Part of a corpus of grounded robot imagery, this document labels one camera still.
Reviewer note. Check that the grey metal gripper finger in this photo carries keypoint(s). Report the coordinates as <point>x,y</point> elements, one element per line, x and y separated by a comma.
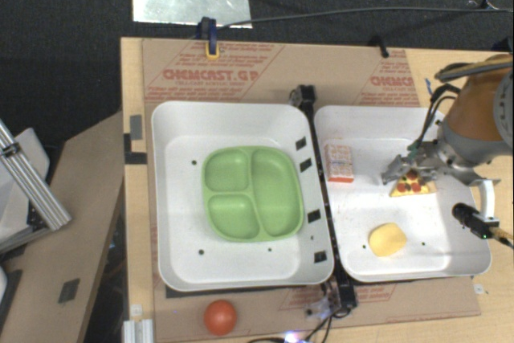
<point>426,174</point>
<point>393,170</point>

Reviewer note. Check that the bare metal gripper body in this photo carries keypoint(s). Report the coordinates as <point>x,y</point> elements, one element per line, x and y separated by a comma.
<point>435,158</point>

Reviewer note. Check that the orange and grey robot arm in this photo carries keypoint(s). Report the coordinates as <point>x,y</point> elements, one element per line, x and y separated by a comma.
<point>478,112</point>

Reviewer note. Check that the yellow pizza slice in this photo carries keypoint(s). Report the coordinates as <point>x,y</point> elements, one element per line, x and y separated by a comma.
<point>411,188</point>

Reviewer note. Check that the white plastic tray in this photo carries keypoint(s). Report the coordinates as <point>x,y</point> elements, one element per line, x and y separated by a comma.
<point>180,213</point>
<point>433,221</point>

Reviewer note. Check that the orange and white carton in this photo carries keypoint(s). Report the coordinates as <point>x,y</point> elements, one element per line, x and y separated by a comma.
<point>339,162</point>

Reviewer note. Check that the thin black rod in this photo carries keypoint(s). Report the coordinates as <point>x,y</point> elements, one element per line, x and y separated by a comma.
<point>321,180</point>

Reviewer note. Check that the green divided plate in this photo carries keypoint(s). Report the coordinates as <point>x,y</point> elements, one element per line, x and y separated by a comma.
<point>253,194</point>

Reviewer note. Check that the brown cardboard board red print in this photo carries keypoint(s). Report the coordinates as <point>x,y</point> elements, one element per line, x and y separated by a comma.
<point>249,72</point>

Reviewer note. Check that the red ball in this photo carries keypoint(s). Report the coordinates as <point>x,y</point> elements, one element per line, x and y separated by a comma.
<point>220,317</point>

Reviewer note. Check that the black cylinder on white bracket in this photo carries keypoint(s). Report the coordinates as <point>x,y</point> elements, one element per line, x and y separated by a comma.
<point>474,219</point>

